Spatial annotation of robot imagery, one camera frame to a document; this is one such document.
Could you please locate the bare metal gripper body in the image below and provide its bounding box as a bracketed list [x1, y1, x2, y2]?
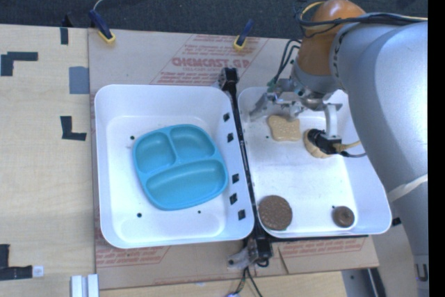
[267, 78, 343, 115]

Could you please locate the tan toy bread slice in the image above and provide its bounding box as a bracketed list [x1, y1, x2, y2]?
[266, 114, 301, 143]

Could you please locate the thin black and white rod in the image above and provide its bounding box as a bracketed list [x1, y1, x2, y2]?
[226, 79, 268, 245]

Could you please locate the white plastic tray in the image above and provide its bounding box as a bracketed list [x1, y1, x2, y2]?
[93, 83, 256, 250]
[238, 86, 393, 239]

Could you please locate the blue divided plate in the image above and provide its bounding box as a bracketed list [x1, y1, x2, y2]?
[131, 124, 229, 211]

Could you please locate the round brown biscuit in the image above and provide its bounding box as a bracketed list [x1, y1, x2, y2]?
[257, 195, 293, 232]

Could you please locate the brown cardboard board red print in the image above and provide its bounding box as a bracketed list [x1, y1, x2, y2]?
[87, 27, 380, 290]

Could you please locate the black cylinder on white bracket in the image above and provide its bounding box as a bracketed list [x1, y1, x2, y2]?
[307, 103, 343, 155]

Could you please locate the black block with thin wires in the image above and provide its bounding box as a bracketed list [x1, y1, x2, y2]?
[218, 67, 241, 92]
[227, 237, 274, 271]

